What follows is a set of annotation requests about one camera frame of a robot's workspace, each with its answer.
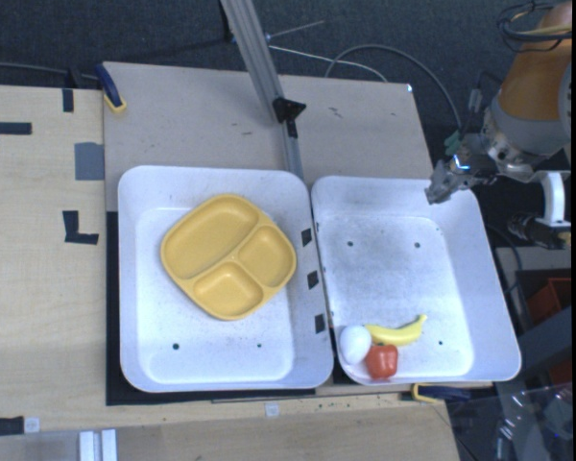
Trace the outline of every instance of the cable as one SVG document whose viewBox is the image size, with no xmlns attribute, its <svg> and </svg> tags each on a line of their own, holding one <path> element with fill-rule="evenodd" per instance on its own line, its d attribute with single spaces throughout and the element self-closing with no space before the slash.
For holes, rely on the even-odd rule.
<svg viewBox="0 0 576 461">
<path fill-rule="evenodd" d="M 292 33 L 295 33 L 297 31 L 302 31 L 304 29 L 309 29 L 310 27 L 315 27 L 315 26 L 320 26 L 321 24 L 325 24 L 325 20 L 318 20 L 316 22 L 312 22 L 310 24 L 304 24 L 302 26 L 298 26 L 298 27 L 293 27 L 292 29 L 286 29 L 285 31 L 279 31 L 278 33 L 272 34 L 268 36 L 268 40 L 271 40 L 274 37 L 278 37 L 278 36 L 285 36 L 285 35 L 289 35 Z"/>
<path fill-rule="evenodd" d="M 375 50 L 382 50 L 382 51 L 387 51 L 390 53 L 395 53 L 397 55 L 400 55 L 401 57 L 411 61 L 412 63 L 414 63 L 415 65 L 417 65 L 418 67 L 420 67 L 422 70 L 424 70 L 424 72 L 426 72 L 426 74 L 431 77 L 431 79 L 433 79 L 433 81 L 435 82 L 435 84 L 440 88 L 440 90 L 442 91 L 442 94 L 444 95 L 446 101 L 448 102 L 448 104 L 450 105 L 450 108 L 452 109 L 452 113 L 454 114 L 454 119 L 457 123 L 457 129 L 460 131 L 461 130 L 461 118 L 459 116 L 459 112 L 457 111 L 456 107 L 454 106 L 454 103 L 452 102 L 452 98 L 450 97 L 450 94 L 448 94 L 448 91 L 445 89 L 444 85 L 440 82 L 440 80 L 435 76 L 435 74 L 429 70 L 424 64 L 422 64 L 420 61 L 416 60 L 414 57 L 411 57 L 410 55 L 408 55 L 407 53 L 404 53 L 400 50 L 397 50 L 396 48 L 393 48 L 391 46 L 386 46 L 384 44 L 361 44 L 359 46 L 354 46 L 352 48 L 348 48 L 346 51 L 343 51 L 342 53 L 340 53 L 332 62 L 331 64 L 328 66 L 328 68 L 326 69 L 326 73 L 324 73 L 325 77 L 328 77 L 330 75 L 331 70 L 333 69 L 333 67 L 340 62 L 340 60 L 342 58 L 344 58 L 345 56 L 354 53 L 355 51 L 361 51 L 361 50 L 371 50 L 371 49 L 375 49 Z"/>
<path fill-rule="evenodd" d="M 48 66 L 39 66 L 39 65 L 29 65 L 27 63 L 11 63 L 7 61 L 0 61 L 0 68 L 19 68 L 23 70 L 34 70 L 35 72 L 55 73 L 60 75 L 66 75 L 68 73 L 68 70 L 62 70 L 59 68 L 51 68 Z M 98 77 L 96 77 L 95 75 L 82 74 L 81 77 L 83 79 L 98 82 Z"/>
<path fill-rule="evenodd" d="M 333 62 L 333 60 L 331 58 L 319 57 L 318 55 L 311 55 L 310 53 L 303 53 L 302 51 L 291 50 L 288 48 L 280 48 L 279 46 L 272 46 L 272 45 L 270 45 L 269 48 L 271 48 L 272 50 L 276 50 L 276 51 L 283 51 L 285 53 L 292 53 L 294 55 L 299 55 L 302 57 L 313 58 L 315 60 L 327 61 L 329 63 Z M 386 77 L 384 77 L 380 72 L 378 72 L 377 70 L 374 70 L 373 68 L 369 68 L 368 66 L 366 66 L 362 63 L 356 63 L 353 61 L 338 61 L 338 62 L 341 64 L 345 64 L 345 65 L 357 66 L 359 68 L 362 68 L 364 70 L 372 72 L 373 74 L 377 75 L 377 77 L 379 77 L 382 82 L 388 83 L 388 81 L 386 80 Z"/>
<path fill-rule="evenodd" d="M 572 39 L 571 25 L 551 26 L 531 31 L 514 31 L 510 26 L 517 19 L 537 11 L 548 12 L 555 6 L 548 3 L 536 3 L 534 0 L 526 4 L 512 5 L 501 11 L 497 17 L 497 29 L 501 34 L 503 42 L 515 53 L 526 52 L 546 52 L 552 51 L 565 39 Z M 541 43 L 555 41 L 549 48 L 526 48 L 518 49 L 510 44 L 510 41 L 523 43 Z"/>
</svg>

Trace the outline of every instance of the black cable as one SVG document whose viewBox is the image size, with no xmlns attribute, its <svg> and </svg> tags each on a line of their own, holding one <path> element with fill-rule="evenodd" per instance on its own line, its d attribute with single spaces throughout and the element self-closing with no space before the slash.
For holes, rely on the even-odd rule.
<svg viewBox="0 0 576 461">
<path fill-rule="evenodd" d="M 9 61 L 0 61 L 0 68 L 18 68 L 23 70 L 33 70 L 35 72 L 55 73 L 60 75 L 67 75 L 68 70 L 60 68 L 51 68 L 48 66 L 30 65 L 27 63 L 11 63 Z M 98 77 L 95 75 L 81 74 L 81 77 L 90 81 L 99 82 Z"/>
<path fill-rule="evenodd" d="M 527 2 L 526 4 L 512 5 L 507 9 L 501 11 L 497 17 L 497 29 L 501 34 L 503 42 L 515 53 L 526 53 L 526 52 L 548 52 L 554 50 L 561 42 L 565 39 L 572 39 L 572 32 L 568 31 L 565 33 L 558 34 L 530 34 L 521 31 L 515 31 L 512 29 L 511 24 L 517 19 L 529 15 L 533 12 L 548 12 L 554 8 L 554 5 L 549 3 L 536 3 L 535 1 Z M 541 43 L 548 41 L 555 41 L 553 45 L 549 48 L 528 48 L 528 49 L 518 49 L 510 44 L 510 41 L 516 41 L 520 43 Z"/>
</svg>

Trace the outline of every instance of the metal pole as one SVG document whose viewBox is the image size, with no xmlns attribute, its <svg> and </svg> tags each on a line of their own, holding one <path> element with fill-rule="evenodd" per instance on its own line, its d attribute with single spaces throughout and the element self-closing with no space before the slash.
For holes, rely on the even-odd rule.
<svg viewBox="0 0 576 461">
<path fill-rule="evenodd" d="M 265 39 L 252 0 L 220 0 L 228 23 L 239 46 L 243 61 L 263 108 L 277 121 L 274 101 L 283 98 L 269 46 Z M 289 122 L 282 121 L 284 162 L 290 172 L 303 178 L 299 142 L 289 131 Z"/>
</svg>

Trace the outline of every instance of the banana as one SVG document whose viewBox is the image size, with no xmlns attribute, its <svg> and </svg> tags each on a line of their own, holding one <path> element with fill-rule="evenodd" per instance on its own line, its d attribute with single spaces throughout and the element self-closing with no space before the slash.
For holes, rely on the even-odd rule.
<svg viewBox="0 0 576 461">
<path fill-rule="evenodd" d="M 365 325 L 365 328 L 372 334 L 374 343 L 401 346 L 419 339 L 425 320 L 426 315 L 421 314 L 416 321 L 401 328 L 385 328 L 378 325 Z"/>
</svg>

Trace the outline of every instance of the yellow plate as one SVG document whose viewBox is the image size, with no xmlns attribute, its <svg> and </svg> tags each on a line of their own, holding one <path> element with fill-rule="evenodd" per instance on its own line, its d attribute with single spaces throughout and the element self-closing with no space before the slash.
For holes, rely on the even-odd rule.
<svg viewBox="0 0 576 461">
<path fill-rule="evenodd" d="M 225 194 L 188 212 L 162 239 L 164 269 L 192 301 L 222 320 L 242 319 L 297 268 L 295 249 L 249 200 Z"/>
</svg>

